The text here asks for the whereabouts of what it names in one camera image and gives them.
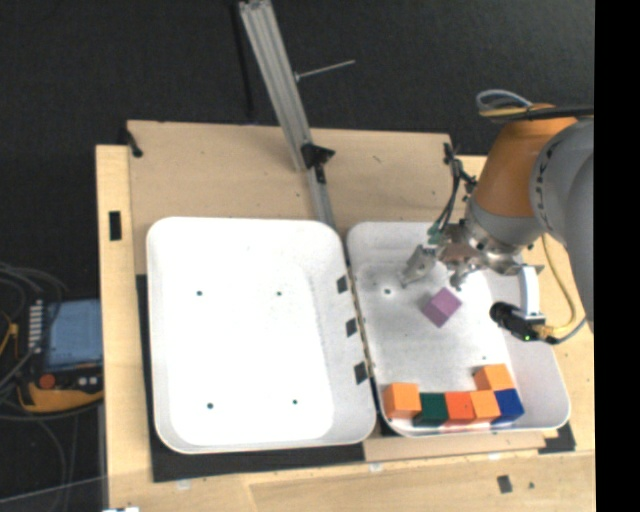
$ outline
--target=red-orange block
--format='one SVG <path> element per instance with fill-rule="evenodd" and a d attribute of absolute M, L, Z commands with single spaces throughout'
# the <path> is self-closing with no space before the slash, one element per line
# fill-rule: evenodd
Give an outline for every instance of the red-orange block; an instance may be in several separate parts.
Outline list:
<path fill-rule="evenodd" d="M 449 391 L 444 394 L 444 399 L 449 413 L 445 427 L 468 425 L 476 419 L 470 391 Z"/>
<path fill-rule="evenodd" d="M 503 389 L 515 388 L 513 378 L 506 364 L 489 364 L 483 366 L 473 374 L 473 380 L 479 390 L 490 389 L 492 391 L 502 391 Z"/>
<path fill-rule="evenodd" d="M 387 418 L 411 419 L 422 411 L 417 384 L 394 382 L 382 394 Z"/>
<path fill-rule="evenodd" d="M 491 390 L 471 391 L 471 404 L 476 418 L 472 423 L 491 423 L 500 417 L 500 404 Z"/>

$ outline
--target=black clamp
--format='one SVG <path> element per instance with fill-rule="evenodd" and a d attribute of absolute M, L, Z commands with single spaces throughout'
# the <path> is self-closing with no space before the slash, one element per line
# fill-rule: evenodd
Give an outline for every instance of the black clamp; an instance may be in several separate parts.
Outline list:
<path fill-rule="evenodd" d="M 307 166 L 307 169 L 313 167 L 316 172 L 317 182 L 323 185 L 326 184 L 327 178 L 324 174 L 324 164 L 326 164 L 336 152 L 332 149 L 322 148 L 311 143 L 304 144 L 300 150 L 302 151 L 302 158 L 304 158 L 304 164 Z"/>

